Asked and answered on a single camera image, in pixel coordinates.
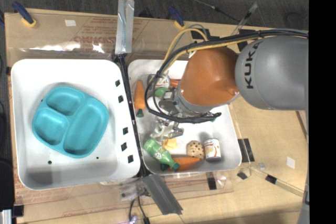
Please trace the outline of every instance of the white can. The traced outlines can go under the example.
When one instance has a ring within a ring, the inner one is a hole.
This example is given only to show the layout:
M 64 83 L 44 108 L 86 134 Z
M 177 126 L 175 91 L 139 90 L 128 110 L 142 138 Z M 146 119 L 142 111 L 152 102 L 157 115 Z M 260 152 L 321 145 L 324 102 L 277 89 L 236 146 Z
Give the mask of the white can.
M 210 138 L 205 140 L 204 143 L 205 159 L 208 162 L 214 162 L 221 159 L 221 149 L 219 148 L 219 140 L 216 138 Z

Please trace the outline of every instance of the yellow cable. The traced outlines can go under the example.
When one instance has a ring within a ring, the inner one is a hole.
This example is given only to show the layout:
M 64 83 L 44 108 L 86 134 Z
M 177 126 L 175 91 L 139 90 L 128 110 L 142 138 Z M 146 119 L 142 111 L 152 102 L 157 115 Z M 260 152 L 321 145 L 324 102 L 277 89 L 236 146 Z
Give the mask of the yellow cable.
M 198 33 L 204 38 L 205 41 L 208 41 L 206 35 L 205 35 L 202 31 L 200 31 L 199 29 L 196 29 L 196 28 L 187 28 L 187 29 L 184 29 L 184 30 L 182 30 L 181 32 L 179 32 L 179 33 L 177 34 L 177 36 L 174 38 L 173 42 L 170 44 L 169 49 L 168 49 L 168 51 L 167 51 L 167 54 L 166 54 L 166 56 L 165 56 L 165 58 L 164 58 L 163 61 L 165 61 L 165 60 L 168 58 L 168 56 L 169 56 L 169 54 L 171 53 L 171 50 L 172 50 L 174 44 L 175 44 L 176 41 L 178 40 L 178 38 L 181 37 L 185 32 L 189 32 L 189 31 L 195 31 L 195 32 L 198 32 Z
M 191 51 L 198 51 L 198 50 L 205 50 L 205 49 L 214 49 L 214 48 L 219 48 L 219 47 L 224 47 L 224 46 L 229 46 L 229 45 L 233 45 L 236 44 L 238 42 L 245 42 L 245 41 L 249 41 L 249 40 L 255 40 L 256 38 L 245 38 L 242 40 L 237 40 L 237 41 L 231 41 L 231 42 L 226 42 L 226 43 L 220 43 L 220 44 L 215 44 L 215 45 L 208 45 L 208 46 L 204 46 L 204 47 L 198 47 L 198 48 L 191 48 L 190 50 L 188 50 L 188 52 Z M 170 62 L 170 64 L 163 70 L 162 73 L 165 73 L 167 71 L 167 69 L 172 66 L 172 64 L 183 54 L 185 54 L 186 52 L 183 50 L 181 52 L 179 52 L 174 59 Z

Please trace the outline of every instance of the white sticker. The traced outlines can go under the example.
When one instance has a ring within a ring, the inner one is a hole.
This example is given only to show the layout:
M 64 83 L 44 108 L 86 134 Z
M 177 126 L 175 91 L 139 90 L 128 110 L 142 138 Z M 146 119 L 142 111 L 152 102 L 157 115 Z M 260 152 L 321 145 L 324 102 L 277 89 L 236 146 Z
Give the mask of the white sticker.
M 286 164 L 288 167 L 295 169 L 295 160 L 292 159 L 291 157 L 287 157 Z
M 66 26 L 76 26 L 76 21 L 75 20 L 65 20 L 65 25 Z

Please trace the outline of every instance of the teal plate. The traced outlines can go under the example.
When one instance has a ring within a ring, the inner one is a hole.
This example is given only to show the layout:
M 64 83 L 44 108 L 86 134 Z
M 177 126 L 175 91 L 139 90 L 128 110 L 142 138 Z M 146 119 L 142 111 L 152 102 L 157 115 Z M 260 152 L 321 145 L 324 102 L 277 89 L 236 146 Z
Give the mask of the teal plate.
M 33 118 L 33 133 L 45 145 L 71 157 L 90 155 L 99 144 L 109 112 L 96 98 L 59 86 L 41 101 Z

